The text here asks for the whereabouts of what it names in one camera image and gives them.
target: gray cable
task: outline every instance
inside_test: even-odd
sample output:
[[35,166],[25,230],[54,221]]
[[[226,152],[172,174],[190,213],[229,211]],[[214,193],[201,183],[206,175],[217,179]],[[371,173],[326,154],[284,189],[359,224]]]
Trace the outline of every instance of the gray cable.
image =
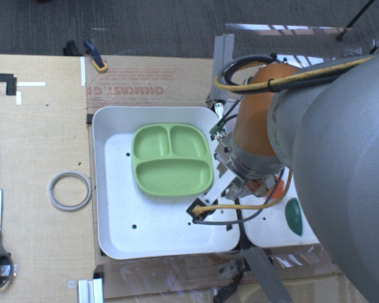
[[[63,205],[62,203],[58,202],[57,199],[55,199],[55,197],[53,195],[54,186],[55,186],[56,182],[58,180],[62,179],[63,177],[77,177],[79,180],[81,180],[86,185],[87,195],[82,202],[80,202],[77,205],[68,206],[68,205]],[[66,172],[59,173],[58,175],[56,175],[52,179],[51,183],[49,184],[49,198],[51,199],[52,204],[56,208],[63,210],[63,211],[76,211],[76,210],[82,208],[83,206],[85,206],[88,203],[88,201],[90,200],[90,196],[91,196],[91,183],[90,183],[90,181],[83,174],[81,174],[79,172],[75,172],[73,170],[69,170]]]

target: green plate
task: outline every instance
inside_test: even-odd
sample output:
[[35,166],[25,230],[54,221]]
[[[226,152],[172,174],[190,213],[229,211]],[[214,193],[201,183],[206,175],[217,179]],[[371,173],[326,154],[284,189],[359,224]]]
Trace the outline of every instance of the green plate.
[[208,142],[188,124],[150,124],[133,136],[135,180],[146,194],[188,196],[206,191],[214,179]]

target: white tray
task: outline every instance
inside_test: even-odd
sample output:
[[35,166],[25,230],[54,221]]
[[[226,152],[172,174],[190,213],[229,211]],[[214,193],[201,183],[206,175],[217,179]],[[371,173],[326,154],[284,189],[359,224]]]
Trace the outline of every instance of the white tray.
[[[99,244],[114,259],[175,254],[221,253],[239,241],[239,227],[195,225],[186,213],[197,195],[155,197],[143,194],[132,171],[131,144],[140,127],[181,123],[205,134],[211,156],[217,146],[209,131],[217,116],[203,107],[104,107],[93,117]],[[218,179],[214,163],[214,182]],[[232,203],[224,198],[219,204]],[[209,221],[236,220],[235,210],[210,215]]]

